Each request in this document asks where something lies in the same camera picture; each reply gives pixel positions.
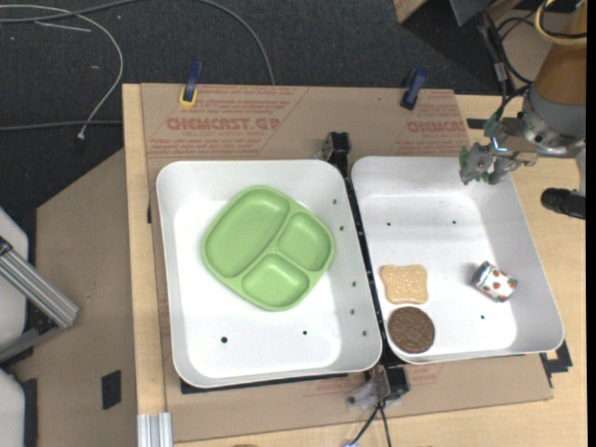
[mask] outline white tray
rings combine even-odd
[[[383,265],[421,264],[435,324],[434,345],[411,363],[546,352],[563,338],[550,291],[515,187],[459,179],[457,157],[364,157],[352,170],[384,322],[398,305],[385,296]],[[497,303],[471,287],[485,260],[518,280]]]
[[[200,255],[210,223],[237,193],[254,185],[271,186],[303,204],[335,240],[327,272],[287,311],[265,311],[242,299]],[[174,162],[160,171],[156,190],[173,361],[184,381],[210,388],[361,372],[376,364],[379,325],[336,168],[318,160]]]

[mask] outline cable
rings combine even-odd
[[[122,121],[100,121],[100,120],[85,120],[85,121],[62,121],[58,123],[42,123],[42,124],[27,124],[23,126],[4,126],[0,131],[11,130],[33,130],[33,129],[54,129],[64,128],[67,126],[81,126],[81,125],[96,125],[96,126],[122,126]]]
[[[49,10],[49,11],[59,12],[60,13],[59,16],[70,15],[72,13],[69,10],[64,10],[62,8],[43,7],[43,6],[39,6],[39,5],[27,5],[27,4],[2,5],[2,6],[0,6],[0,9],[2,9],[2,8],[36,8],[36,9],[42,9],[42,10]],[[92,19],[90,19],[88,17],[85,17],[83,15],[75,15],[75,16],[78,17],[81,20],[84,20],[84,21],[87,21],[88,23],[91,23],[95,27],[99,28],[102,32],[104,32],[105,35],[109,38],[109,40],[112,42],[112,45],[114,45],[115,50],[118,53],[118,58],[120,59],[120,69],[118,70],[118,75],[116,76],[116,78],[114,80],[114,83],[112,83],[112,86],[110,86],[110,88],[107,90],[107,92],[103,95],[103,97],[100,99],[100,101],[93,108],[93,110],[91,111],[91,114],[87,118],[87,121],[85,121],[83,123],[83,127],[81,128],[81,130],[76,135],[76,137],[78,139],[84,140],[85,139],[85,131],[87,130],[87,126],[88,126],[89,122],[91,121],[91,119],[93,119],[93,117],[95,116],[95,114],[97,114],[97,112],[100,110],[100,108],[103,106],[103,104],[110,97],[110,95],[114,92],[114,90],[117,88],[117,86],[120,84],[120,81],[122,80],[122,76],[124,74],[124,56],[122,55],[122,49],[120,48],[120,46],[115,41],[115,39],[112,36],[112,34],[110,32],[108,32],[103,26],[101,26],[95,20],[92,20]],[[39,24],[43,24],[43,22],[40,21],[39,19],[33,19],[33,22],[39,23]]]
[[[499,58],[499,55],[497,54],[496,50],[494,49],[493,44],[491,43],[486,27],[478,25],[478,31],[481,34],[482,43],[484,44],[486,51],[488,52],[489,56],[491,57],[491,60],[493,61],[494,75],[496,77],[497,83],[499,84],[499,87],[501,88],[501,102],[505,102],[505,99],[507,97],[506,80],[508,78],[505,67],[503,65],[503,62]]]
[[[494,135],[496,130],[499,126],[499,121],[501,117],[503,117],[503,112],[505,111],[505,107],[513,101],[514,98],[521,96],[524,94],[528,89],[530,89],[530,84],[524,85],[520,88],[515,89],[509,96],[505,98],[504,101],[501,102],[501,105],[496,108],[496,111],[489,117],[486,121],[484,121],[484,135]]]
[[[374,417],[377,415],[377,413],[381,413],[381,417],[383,418],[383,426],[385,427],[385,436],[387,439],[387,446],[388,447],[392,447],[391,446],[391,436],[389,435],[389,425],[387,423],[387,418],[385,416],[385,401],[381,401],[378,404],[376,404],[374,406],[374,411],[372,411],[371,416],[368,418],[368,420],[366,421],[366,423],[364,424],[364,426],[362,426],[362,429],[360,430],[360,432],[358,433],[358,435],[356,436],[356,438],[354,438],[354,440],[352,440],[351,442],[349,442],[346,447],[351,447],[353,445],[356,445],[356,442],[359,441],[360,437],[362,437],[362,435],[364,434],[364,432],[366,432],[366,430],[369,428],[369,426],[371,425],[371,423],[374,420]]]
[[[381,411],[381,417],[383,417],[383,426],[385,427],[385,436],[387,438],[387,447],[392,447],[391,446],[391,436],[389,434],[389,425],[387,423],[387,418],[385,416],[385,401],[384,400],[379,404],[379,411]]]
[[[511,18],[501,21],[499,23],[499,26],[496,27],[496,30],[499,32],[499,34],[501,33],[501,31],[503,30],[505,25],[507,25],[508,23],[511,23],[512,21],[515,21],[515,23],[513,25],[511,25],[506,32],[501,34],[501,41],[504,41],[505,38],[507,38],[508,35],[522,23],[526,23],[526,24],[530,25],[532,28],[534,28],[534,24],[531,21],[529,21],[528,19],[530,17],[532,17],[532,15],[534,15],[535,12],[536,12],[536,10],[532,10],[525,17],[511,17]]]
[[[46,15],[46,16],[41,16],[41,17],[37,17],[37,18],[33,17],[33,18],[26,18],[26,19],[0,19],[0,23],[28,23],[28,22],[34,22],[34,21],[60,20],[60,19],[68,18],[68,17],[77,17],[77,16],[88,14],[88,13],[95,13],[98,11],[106,10],[109,8],[122,7],[124,5],[145,2],[145,1],[148,1],[148,0],[118,0],[115,2],[107,3],[107,4],[97,5],[95,7],[82,8],[80,10],[61,13],[60,15]],[[264,63],[267,67],[267,72],[269,73],[269,79],[271,80],[271,84],[273,86],[276,84],[275,77],[273,76],[273,68],[271,67],[271,63],[269,62],[269,57],[267,55],[267,52],[264,49],[264,45],[261,42],[261,39],[259,38],[257,33],[254,32],[254,30],[252,30],[251,26],[247,22],[245,22],[238,14],[234,13],[229,8],[224,7],[223,5],[220,5],[220,4],[213,2],[211,0],[189,0],[189,1],[199,2],[204,5],[208,5],[210,7],[217,8],[218,10],[221,10],[223,13],[226,13],[227,15],[232,17],[234,20],[236,20],[238,23],[240,23],[249,32],[249,34],[251,34],[252,39],[259,47],[259,50],[261,51],[261,54],[263,55]]]
[[[376,413],[379,412],[380,409],[380,404],[376,404],[374,406],[374,411],[372,411],[371,416],[369,417],[369,419],[366,421],[366,423],[364,424],[364,426],[362,426],[362,429],[360,430],[360,432],[358,433],[358,435],[356,436],[356,438],[354,438],[354,440],[352,440],[351,442],[349,442],[346,447],[351,447],[353,445],[356,444],[356,442],[359,441],[360,437],[362,437],[362,435],[364,434],[364,432],[366,432],[366,429],[369,428],[369,425],[373,422],[374,417],[376,416]]]
[[[544,13],[550,5],[557,0],[544,0],[542,5],[538,8],[534,26],[543,38],[556,45],[581,45],[588,42],[588,33],[580,34],[565,34],[560,32],[551,32],[544,28]]]
[[[484,18],[488,21],[488,24],[491,28],[491,30],[493,30],[494,33],[494,40],[496,43],[496,51],[498,52],[501,61],[503,62],[503,64],[506,66],[506,68],[513,73],[513,75],[515,77],[517,77],[519,80],[521,80],[523,83],[529,84],[532,81],[524,76],[522,76],[515,68],[514,66],[511,64],[511,61],[509,61],[509,58],[507,56],[507,52],[505,51],[505,47],[503,46],[503,39],[501,38],[500,33],[498,32],[496,25],[494,24],[494,20],[493,18],[489,15],[489,13],[487,11],[483,12],[484,14]]]

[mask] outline dark carpet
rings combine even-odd
[[[0,0],[76,10],[117,0]],[[261,38],[278,85],[399,87],[414,67],[426,86],[497,94],[473,19],[458,26],[449,0],[429,0],[404,24],[392,0],[212,0],[237,13]],[[535,8],[541,0],[524,5]],[[0,8],[2,18],[39,10]],[[270,84],[249,32],[220,9],[198,2],[151,0],[87,16],[121,46],[124,83],[182,83],[193,58],[203,83]],[[87,119],[112,85],[119,60],[97,28],[78,18],[57,25],[0,26],[0,127]],[[121,119],[118,88],[95,116]],[[123,145],[119,126],[2,131],[0,207],[19,220]]]

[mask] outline green plate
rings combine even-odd
[[[332,261],[329,228],[289,196],[266,186],[240,192],[201,243],[205,265],[225,285],[268,310],[296,306]]]

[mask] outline orange cylinder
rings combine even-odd
[[[584,0],[565,26],[566,34],[588,31],[588,0]],[[535,90],[542,98],[560,104],[586,104],[588,44],[553,44],[538,76]]]

